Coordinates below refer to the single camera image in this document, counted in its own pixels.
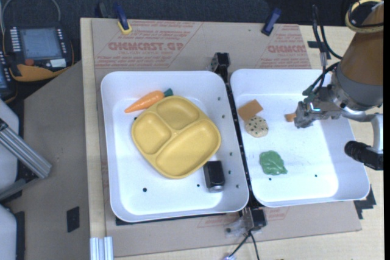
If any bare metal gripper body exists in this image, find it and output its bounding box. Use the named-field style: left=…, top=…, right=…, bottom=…
left=293, top=85, right=367, bottom=130

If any thin black rod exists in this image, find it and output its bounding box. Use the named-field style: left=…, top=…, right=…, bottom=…
left=220, top=69, right=254, bottom=211

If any brown cardboard board red print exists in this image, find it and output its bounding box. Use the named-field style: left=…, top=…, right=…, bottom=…
left=91, top=18, right=363, bottom=258

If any white plastic tray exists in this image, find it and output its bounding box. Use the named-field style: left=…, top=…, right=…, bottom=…
left=100, top=70, right=250, bottom=223
left=229, top=68, right=371, bottom=208

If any chocolate chip biscuit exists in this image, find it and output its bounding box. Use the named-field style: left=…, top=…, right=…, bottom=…
left=244, top=115, right=270, bottom=139

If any black cylinder on white bracket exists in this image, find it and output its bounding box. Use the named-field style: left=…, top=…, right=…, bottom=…
left=341, top=108, right=385, bottom=171

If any orange square slice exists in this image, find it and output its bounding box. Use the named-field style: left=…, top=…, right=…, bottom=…
left=237, top=99, right=264, bottom=121

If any black block with thin wires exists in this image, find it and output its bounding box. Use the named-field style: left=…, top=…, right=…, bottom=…
left=243, top=208, right=269, bottom=231
left=211, top=52, right=231, bottom=74

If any yellow divided plate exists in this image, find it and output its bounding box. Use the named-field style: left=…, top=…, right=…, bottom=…
left=130, top=96, right=222, bottom=180

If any orange carrot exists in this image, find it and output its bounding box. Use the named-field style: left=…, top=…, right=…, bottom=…
left=124, top=88, right=174, bottom=114

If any green lettuce leaf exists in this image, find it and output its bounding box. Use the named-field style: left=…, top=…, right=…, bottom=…
left=258, top=150, right=289, bottom=176

